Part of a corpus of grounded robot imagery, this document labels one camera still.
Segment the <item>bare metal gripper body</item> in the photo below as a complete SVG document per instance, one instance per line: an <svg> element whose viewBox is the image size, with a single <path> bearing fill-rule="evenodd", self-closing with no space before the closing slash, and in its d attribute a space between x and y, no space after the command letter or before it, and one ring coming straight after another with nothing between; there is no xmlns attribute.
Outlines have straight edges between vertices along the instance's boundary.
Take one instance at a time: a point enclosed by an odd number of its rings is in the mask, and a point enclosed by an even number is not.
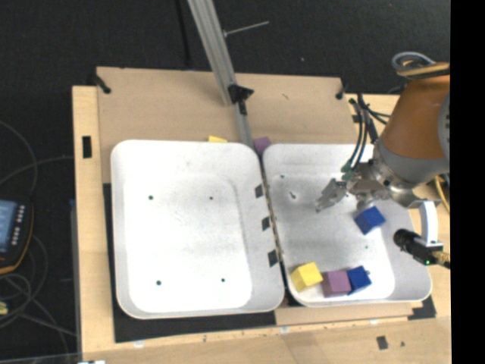
<svg viewBox="0 0 485 364"><path fill-rule="evenodd" d="M379 160L359 163L346 181L347 191L364 204L391 199L400 205L416 205L420 198L414 193L415 187Z"/></svg>

